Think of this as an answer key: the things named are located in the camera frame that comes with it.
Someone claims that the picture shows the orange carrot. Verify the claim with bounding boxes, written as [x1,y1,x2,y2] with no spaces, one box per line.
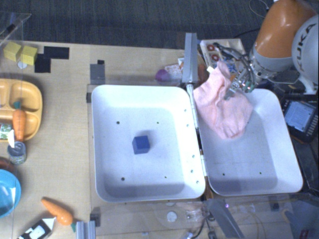
[12,101,27,143]
[40,197,77,233]

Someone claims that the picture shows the white box with red rings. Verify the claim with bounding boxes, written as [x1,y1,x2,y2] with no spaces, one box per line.
[200,39,246,75]

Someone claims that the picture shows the small grey can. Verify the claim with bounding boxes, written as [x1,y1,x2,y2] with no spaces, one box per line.
[7,141,27,165]

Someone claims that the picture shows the green and white carton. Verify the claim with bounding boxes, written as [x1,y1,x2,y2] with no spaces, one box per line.
[0,123,15,144]

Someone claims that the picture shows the clear plastic bottle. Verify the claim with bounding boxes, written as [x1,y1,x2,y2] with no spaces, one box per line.
[185,207,210,222]

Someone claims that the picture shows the thin black and white rod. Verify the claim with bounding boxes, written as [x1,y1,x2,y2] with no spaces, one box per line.
[185,82,208,177]

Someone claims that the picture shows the blue bowl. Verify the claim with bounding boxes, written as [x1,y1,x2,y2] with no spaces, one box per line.
[0,168,22,219]

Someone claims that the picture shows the blue cube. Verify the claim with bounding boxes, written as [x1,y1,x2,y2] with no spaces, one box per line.
[132,135,152,155]

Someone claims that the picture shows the pink cloth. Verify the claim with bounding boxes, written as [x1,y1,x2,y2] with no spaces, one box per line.
[193,61,254,139]

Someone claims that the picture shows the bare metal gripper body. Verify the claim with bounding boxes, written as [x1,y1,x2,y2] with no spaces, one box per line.
[233,67,258,94]

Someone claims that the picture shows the yellow cube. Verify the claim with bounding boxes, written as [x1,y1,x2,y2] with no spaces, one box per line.
[20,45,38,66]
[3,41,22,61]

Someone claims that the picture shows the pink and white packet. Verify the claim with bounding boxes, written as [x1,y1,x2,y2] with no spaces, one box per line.
[164,64,184,81]

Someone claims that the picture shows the white plastic tray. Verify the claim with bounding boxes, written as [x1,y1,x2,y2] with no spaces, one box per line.
[91,84,206,204]
[198,88,304,197]

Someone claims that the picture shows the black and white carton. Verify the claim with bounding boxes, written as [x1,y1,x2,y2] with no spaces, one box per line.
[16,217,57,239]

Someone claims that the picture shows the orange divided plate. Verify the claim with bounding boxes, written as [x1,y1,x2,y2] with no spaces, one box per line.
[0,78,43,142]

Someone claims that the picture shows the purple grapes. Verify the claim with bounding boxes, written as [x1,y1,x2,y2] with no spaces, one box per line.
[155,68,173,83]

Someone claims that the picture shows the pale wood board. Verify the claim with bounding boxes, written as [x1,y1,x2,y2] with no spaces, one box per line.
[88,44,310,239]

